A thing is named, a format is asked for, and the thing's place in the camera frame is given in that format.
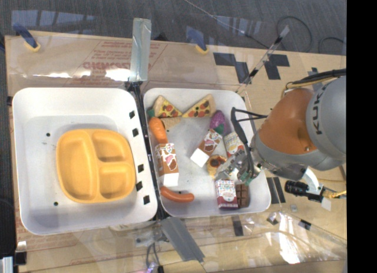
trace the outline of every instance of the chocolate bar package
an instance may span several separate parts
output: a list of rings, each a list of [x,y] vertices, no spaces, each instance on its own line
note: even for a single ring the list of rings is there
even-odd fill
[[[157,159],[158,175],[166,187],[178,185],[178,162],[174,143],[158,144],[154,148]]]
[[[233,180],[215,181],[219,209],[238,209],[236,187]]]
[[[238,202],[239,208],[249,207],[249,203],[250,203],[249,187],[246,186],[245,184],[237,184],[236,194],[237,194],[237,202]]]

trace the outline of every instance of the yellow divided plate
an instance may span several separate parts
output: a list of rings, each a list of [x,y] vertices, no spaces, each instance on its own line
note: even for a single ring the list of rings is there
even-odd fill
[[[57,145],[57,171],[65,195],[79,203],[100,203],[129,195],[135,187],[131,147],[119,133],[78,129]]]

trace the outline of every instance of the silver duct tape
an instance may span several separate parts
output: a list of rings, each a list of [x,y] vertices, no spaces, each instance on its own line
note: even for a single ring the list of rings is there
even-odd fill
[[[149,19],[134,18],[129,82],[146,81],[148,79],[151,29],[152,25]]]
[[[165,236],[183,261],[203,262],[205,255],[179,218],[169,217],[160,223]]]
[[[267,50],[267,52],[264,54],[262,59],[257,63],[257,65],[254,67],[254,69],[250,72],[249,76],[242,82],[240,87],[236,90],[236,93],[241,94],[244,91],[243,85],[248,85],[252,82],[252,78],[259,72],[259,70],[264,66],[266,61],[269,59],[270,55],[274,53],[274,51],[277,49],[281,41],[284,39],[285,36],[289,33],[289,27],[285,26],[283,31],[280,33],[278,38],[275,39],[275,42],[271,45],[271,47]]]

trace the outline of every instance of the cable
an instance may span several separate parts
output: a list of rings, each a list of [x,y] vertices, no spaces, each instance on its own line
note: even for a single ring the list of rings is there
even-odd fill
[[[260,42],[259,40],[255,39],[254,37],[250,36],[249,34],[246,34],[245,31],[241,30],[241,29],[238,29],[236,27],[233,27],[225,22],[223,22],[222,20],[218,19],[218,17],[216,17],[215,15],[209,13],[208,11],[202,9],[201,7],[197,6],[196,4],[190,2],[189,0],[183,0],[184,2],[188,3],[189,5],[193,6],[194,8],[198,9],[199,11],[205,13],[206,15],[208,15],[210,18],[213,18],[215,21],[217,21],[219,24],[222,24],[222,25],[225,25],[226,27],[229,27],[233,30],[236,30],[238,31],[239,33],[242,33],[245,37],[248,37],[248,38],[251,38],[253,39],[254,41],[256,41],[257,43],[259,43],[260,45],[264,46],[265,48],[269,48],[267,45],[263,44],[262,42]]]
[[[301,22],[301,23],[304,25],[304,27],[307,29],[307,32],[309,33],[309,36],[310,36],[310,41],[309,41],[309,46],[308,46],[303,52],[309,52],[310,49],[312,48],[312,45],[313,45],[313,36],[312,36],[312,32],[310,31],[308,25],[306,25],[301,19],[299,19],[299,18],[297,18],[297,17],[294,17],[294,16],[291,16],[291,15],[286,15],[286,16],[281,17],[281,18],[277,21],[277,24],[276,24],[276,31],[277,31],[277,33],[279,33],[279,24],[280,24],[284,19],[287,19],[287,18],[292,18],[292,19],[295,19],[295,20]],[[282,47],[283,47],[284,49],[287,49],[287,48],[284,46],[283,42],[281,42],[281,44],[282,44]]]
[[[319,182],[346,183],[345,180],[317,179]]]
[[[254,117],[249,117],[249,118],[246,118],[246,119],[237,120],[236,119],[236,112],[248,114],[248,115],[254,116]],[[243,129],[240,125],[240,122],[241,121],[250,121],[250,120],[255,120],[255,119],[263,119],[263,118],[266,118],[266,117],[267,116],[265,116],[265,115],[252,113],[251,111],[238,110],[235,107],[232,107],[232,110],[230,112],[230,120],[232,122],[232,125],[234,127],[236,134],[238,135],[239,139],[241,140],[241,142],[244,145],[244,150],[245,150],[246,155],[247,155],[247,170],[246,171],[248,172],[248,176],[247,176],[246,179],[249,179],[249,180],[252,180],[254,178],[254,175],[255,175],[254,161],[253,161],[253,158],[252,158],[252,154],[251,154],[251,151],[250,151],[250,148],[249,148],[249,144],[248,144],[245,132],[243,131]]]
[[[153,252],[154,252],[154,256],[155,256],[155,258],[156,258],[156,261],[157,261],[157,265],[161,265],[160,264],[160,260],[159,260],[159,258],[158,258],[158,255],[157,255],[157,251],[156,251],[156,242],[153,242],[153,244],[151,244],[151,245],[149,245],[148,246],[148,249],[147,249],[147,258],[146,258],[146,260],[145,260],[145,264],[147,265],[147,268],[149,268],[150,267],[150,263],[149,263],[149,254],[150,254],[150,252],[151,252],[151,248],[153,248]]]
[[[308,85],[313,85],[322,81],[331,80],[333,78],[339,78],[345,75],[346,75],[346,68],[342,68],[340,70],[331,70],[331,71],[322,72],[318,74],[312,74],[305,78],[302,78],[301,80],[290,81],[285,85],[285,88],[283,89],[280,98],[283,98],[285,95],[285,92],[292,88],[299,88],[299,87],[304,87]]]
[[[329,199],[347,198],[347,190],[343,190],[340,192],[328,192],[328,190],[325,190],[322,196]]]
[[[342,44],[347,44],[346,42],[344,42],[344,40],[341,40],[338,37],[326,37],[326,38],[322,38],[319,41],[319,43],[318,43],[318,53],[320,53],[320,54],[322,53],[321,52],[321,46],[322,46],[323,42],[326,41],[326,40],[337,40],[337,41],[341,42]]]
[[[9,201],[7,201],[6,199],[1,199],[1,198],[0,198],[0,203],[6,204],[6,205],[9,206],[10,208],[14,209],[14,205],[12,205],[12,203],[9,202]]]

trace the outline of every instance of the white plastic tray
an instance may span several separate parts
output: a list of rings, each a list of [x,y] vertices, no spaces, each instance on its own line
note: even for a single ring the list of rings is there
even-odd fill
[[[130,93],[119,88],[25,88],[14,96],[13,114],[19,205],[27,230],[39,235],[71,232],[145,222],[156,214],[147,151]],[[133,151],[136,183],[141,182],[142,188],[113,202],[83,204],[68,199],[59,185],[56,145],[66,131],[80,128],[123,135]]]
[[[152,88],[144,95],[145,114],[153,106],[159,95],[164,96],[171,101],[179,110],[186,111],[193,104],[199,101],[207,94],[212,94],[215,99],[218,110],[221,110],[226,119],[230,131],[233,126],[230,122],[230,111],[232,107],[240,110],[246,110],[243,99],[236,93],[226,90],[200,90],[200,89],[183,89],[183,88]],[[247,114],[236,113],[237,119],[248,118]],[[252,180],[250,189],[250,205],[246,208],[236,210],[222,210],[217,207],[216,191],[214,181],[209,176],[206,165],[199,167],[190,160],[190,156],[207,133],[210,125],[210,118],[184,118],[167,133],[171,143],[176,145],[177,163],[179,167],[178,186],[170,187],[174,191],[182,193],[191,192],[195,200],[190,203],[172,202],[161,197],[161,203],[171,216],[179,218],[195,218],[203,216],[231,215],[240,213],[256,213],[266,210],[271,203],[271,195],[267,184],[266,176],[261,172],[257,178]],[[250,142],[253,136],[253,130],[249,122],[241,122],[245,135]],[[150,135],[152,149],[157,141]],[[216,147],[214,154],[225,156],[225,146],[223,142]],[[153,154],[153,160],[156,166],[156,159]]]

